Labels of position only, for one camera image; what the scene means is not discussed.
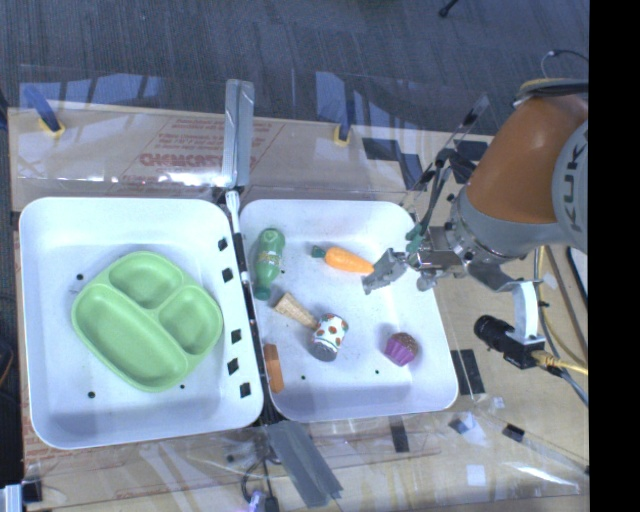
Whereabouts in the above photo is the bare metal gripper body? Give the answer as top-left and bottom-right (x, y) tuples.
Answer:
(408, 224), (482, 294)

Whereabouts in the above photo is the orange carrot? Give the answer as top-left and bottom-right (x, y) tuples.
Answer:
(310, 244), (376, 275)

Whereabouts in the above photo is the white can strawberry print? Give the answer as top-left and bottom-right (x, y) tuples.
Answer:
(307, 312), (350, 363)

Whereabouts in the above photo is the purple cupcake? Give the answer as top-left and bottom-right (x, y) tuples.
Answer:
(383, 331), (420, 368)

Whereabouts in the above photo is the tan waffle cone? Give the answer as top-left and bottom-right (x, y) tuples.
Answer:
(272, 291), (320, 331)

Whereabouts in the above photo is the green bottle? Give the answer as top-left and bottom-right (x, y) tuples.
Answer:
(250, 227), (287, 302)

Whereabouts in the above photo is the white plastic tray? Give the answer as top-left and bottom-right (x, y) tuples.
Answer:
(18, 195), (266, 451)
(238, 198), (460, 425)

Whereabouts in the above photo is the orange sausage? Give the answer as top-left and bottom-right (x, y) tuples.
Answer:
(262, 342), (286, 395)

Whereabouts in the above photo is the green divided plate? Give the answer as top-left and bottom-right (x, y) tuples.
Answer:
(70, 250), (225, 394)

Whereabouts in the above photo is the brown cardboard board red print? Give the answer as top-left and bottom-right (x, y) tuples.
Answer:
(7, 103), (590, 512)

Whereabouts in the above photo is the black cylinder on white bracket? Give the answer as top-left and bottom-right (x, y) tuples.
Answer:
(473, 279), (548, 371)

